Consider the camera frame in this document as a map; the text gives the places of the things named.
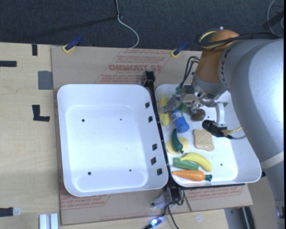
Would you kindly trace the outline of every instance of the yellow round object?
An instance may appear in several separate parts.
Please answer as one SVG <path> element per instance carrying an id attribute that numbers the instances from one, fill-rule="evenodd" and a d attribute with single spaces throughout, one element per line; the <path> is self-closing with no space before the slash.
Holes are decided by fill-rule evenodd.
<path id="1" fill-rule="evenodd" d="M 186 152 L 190 146 L 189 141 L 185 137 L 182 137 L 182 136 L 178 137 L 178 139 L 179 139 L 179 142 L 183 145 L 182 151 Z M 180 154 L 180 152 L 175 151 L 171 140 L 165 143 L 165 147 L 166 147 L 166 150 L 172 155 Z"/>

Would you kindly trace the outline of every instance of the yellow banana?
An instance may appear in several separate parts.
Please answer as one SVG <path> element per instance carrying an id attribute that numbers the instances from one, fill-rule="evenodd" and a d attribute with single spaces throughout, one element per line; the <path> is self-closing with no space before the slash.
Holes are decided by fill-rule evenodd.
<path id="1" fill-rule="evenodd" d="M 163 125 L 168 125 L 170 122 L 169 114 L 162 113 L 161 108 L 167 105 L 167 100 L 165 99 L 165 94 L 162 94 L 162 98 L 159 102 L 159 112 L 160 112 L 160 120 Z"/>
<path id="2" fill-rule="evenodd" d="M 206 171 L 212 171 L 211 163 L 202 155 L 197 153 L 186 153 L 183 157 L 179 158 L 180 161 L 187 160 L 198 163 Z"/>

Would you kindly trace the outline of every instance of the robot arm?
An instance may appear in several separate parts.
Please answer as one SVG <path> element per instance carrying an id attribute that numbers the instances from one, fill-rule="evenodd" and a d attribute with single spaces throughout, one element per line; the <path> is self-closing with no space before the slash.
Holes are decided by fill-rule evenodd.
<path id="1" fill-rule="evenodd" d="M 210 41 L 226 38 L 240 37 L 223 30 Z M 283 38 L 235 40 L 203 51 L 192 83 L 201 103 L 230 92 L 239 123 L 273 191 L 279 228 L 285 228 L 283 62 Z"/>

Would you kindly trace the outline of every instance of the black carpet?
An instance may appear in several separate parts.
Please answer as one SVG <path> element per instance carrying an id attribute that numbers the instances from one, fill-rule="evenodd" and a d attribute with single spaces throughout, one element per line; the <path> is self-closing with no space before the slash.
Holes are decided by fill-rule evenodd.
<path id="1" fill-rule="evenodd" d="M 223 27 L 239 34 L 283 34 L 284 0 L 118 0 L 122 22 L 137 31 L 137 48 L 173 49 L 198 34 Z M 0 0 L 0 42 L 65 45 L 83 35 L 82 46 L 129 48 L 136 36 L 116 17 L 114 0 Z"/>

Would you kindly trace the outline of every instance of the blue can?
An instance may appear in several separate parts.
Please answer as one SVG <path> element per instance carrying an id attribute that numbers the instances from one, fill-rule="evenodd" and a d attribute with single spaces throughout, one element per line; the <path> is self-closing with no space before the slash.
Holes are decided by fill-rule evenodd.
<path id="1" fill-rule="evenodd" d="M 183 113 L 179 109 L 171 111 L 171 117 L 178 132 L 182 133 L 190 129 L 190 126 L 186 122 Z"/>

